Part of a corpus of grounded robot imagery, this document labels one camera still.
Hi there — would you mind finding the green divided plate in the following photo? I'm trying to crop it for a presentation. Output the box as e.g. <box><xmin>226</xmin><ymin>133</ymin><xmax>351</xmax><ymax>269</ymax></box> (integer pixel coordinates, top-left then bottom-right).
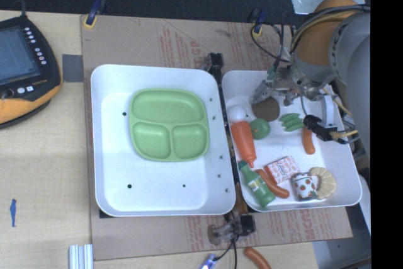
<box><xmin>128</xmin><ymin>88</ymin><xmax>211</xmax><ymax>163</ymax></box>

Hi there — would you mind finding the brown round biscuit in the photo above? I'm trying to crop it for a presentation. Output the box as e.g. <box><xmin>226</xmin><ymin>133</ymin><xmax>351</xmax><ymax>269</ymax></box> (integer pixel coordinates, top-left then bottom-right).
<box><xmin>251</xmin><ymin>96</ymin><xmax>281</xmax><ymax>123</ymax></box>

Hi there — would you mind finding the white round ball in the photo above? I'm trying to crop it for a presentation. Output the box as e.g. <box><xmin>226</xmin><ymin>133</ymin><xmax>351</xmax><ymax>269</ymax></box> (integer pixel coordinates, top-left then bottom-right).
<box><xmin>227</xmin><ymin>105</ymin><xmax>247</xmax><ymax>123</ymax></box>

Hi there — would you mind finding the black block with thin wires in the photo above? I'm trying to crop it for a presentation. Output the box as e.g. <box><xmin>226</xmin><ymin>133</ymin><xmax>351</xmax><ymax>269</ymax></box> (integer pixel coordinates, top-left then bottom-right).
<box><xmin>206</xmin><ymin>52</ymin><xmax>225</xmax><ymax>74</ymax></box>
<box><xmin>238</xmin><ymin>214</ymin><xmax>256</xmax><ymax>236</ymax></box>

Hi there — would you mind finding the white plastic tray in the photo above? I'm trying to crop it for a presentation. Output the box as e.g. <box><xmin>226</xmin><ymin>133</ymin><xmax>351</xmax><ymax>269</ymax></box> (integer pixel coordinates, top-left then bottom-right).
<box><xmin>90</xmin><ymin>64</ymin><xmax>237</xmax><ymax>217</ymax></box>
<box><xmin>221</xmin><ymin>69</ymin><xmax>363</xmax><ymax>213</ymax></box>

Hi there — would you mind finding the orange squeeze bottle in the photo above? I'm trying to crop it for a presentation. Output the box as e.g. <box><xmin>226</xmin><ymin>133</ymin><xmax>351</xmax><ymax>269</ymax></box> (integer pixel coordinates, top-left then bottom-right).
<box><xmin>230</xmin><ymin>120</ymin><xmax>258</xmax><ymax>169</ymax></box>

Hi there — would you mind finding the green bell pepper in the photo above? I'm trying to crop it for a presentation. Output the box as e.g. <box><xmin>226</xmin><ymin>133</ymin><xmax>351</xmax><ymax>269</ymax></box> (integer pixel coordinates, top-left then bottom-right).
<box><xmin>249</xmin><ymin>117</ymin><xmax>271</xmax><ymax>140</ymax></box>

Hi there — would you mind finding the white can strawberry print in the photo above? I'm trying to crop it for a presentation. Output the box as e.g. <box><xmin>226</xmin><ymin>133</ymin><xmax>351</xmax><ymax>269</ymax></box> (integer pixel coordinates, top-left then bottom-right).
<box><xmin>290</xmin><ymin>172</ymin><xmax>318</xmax><ymax>202</ymax></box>

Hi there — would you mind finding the white and orange carton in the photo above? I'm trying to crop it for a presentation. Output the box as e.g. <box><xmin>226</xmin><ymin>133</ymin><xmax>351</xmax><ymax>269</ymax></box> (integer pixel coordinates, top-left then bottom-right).
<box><xmin>263</xmin><ymin>156</ymin><xmax>302</xmax><ymax>185</ymax></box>

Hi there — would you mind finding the green pea pod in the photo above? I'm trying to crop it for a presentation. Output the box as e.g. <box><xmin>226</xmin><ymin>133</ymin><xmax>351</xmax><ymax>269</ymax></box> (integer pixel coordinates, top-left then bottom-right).
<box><xmin>278</xmin><ymin>112</ymin><xmax>305</xmax><ymax>132</ymax></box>

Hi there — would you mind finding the brown cardboard board red print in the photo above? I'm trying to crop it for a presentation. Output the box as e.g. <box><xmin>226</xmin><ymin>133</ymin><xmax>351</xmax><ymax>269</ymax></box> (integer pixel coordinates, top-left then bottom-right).
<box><xmin>80</xmin><ymin>14</ymin><xmax>354</xmax><ymax>261</ymax></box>

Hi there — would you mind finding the green bottle yellow label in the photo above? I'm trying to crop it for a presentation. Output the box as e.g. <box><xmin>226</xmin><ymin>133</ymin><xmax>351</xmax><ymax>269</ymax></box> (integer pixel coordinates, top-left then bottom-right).
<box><xmin>237</xmin><ymin>160</ymin><xmax>276</xmax><ymax>209</ymax></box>

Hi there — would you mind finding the orange sausage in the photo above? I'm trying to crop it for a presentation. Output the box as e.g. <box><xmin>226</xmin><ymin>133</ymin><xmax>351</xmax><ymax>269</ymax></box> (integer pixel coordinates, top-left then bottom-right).
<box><xmin>244</xmin><ymin>246</ymin><xmax>273</xmax><ymax>269</ymax></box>
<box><xmin>254</xmin><ymin>168</ymin><xmax>290</xmax><ymax>200</ymax></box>
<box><xmin>302</xmin><ymin>126</ymin><xmax>316</xmax><ymax>156</ymax></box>

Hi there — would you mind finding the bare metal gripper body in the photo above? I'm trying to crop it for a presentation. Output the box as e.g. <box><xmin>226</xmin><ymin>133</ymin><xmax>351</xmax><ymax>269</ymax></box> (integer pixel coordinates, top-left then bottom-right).
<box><xmin>270</xmin><ymin>66</ymin><xmax>329</xmax><ymax>101</ymax></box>

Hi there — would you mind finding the thin black rod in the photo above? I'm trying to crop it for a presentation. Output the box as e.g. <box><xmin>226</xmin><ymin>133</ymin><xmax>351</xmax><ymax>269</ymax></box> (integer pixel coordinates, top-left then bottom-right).
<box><xmin>215</xmin><ymin>69</ymin><xmax>242</xmax><ymax>215</ymax></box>

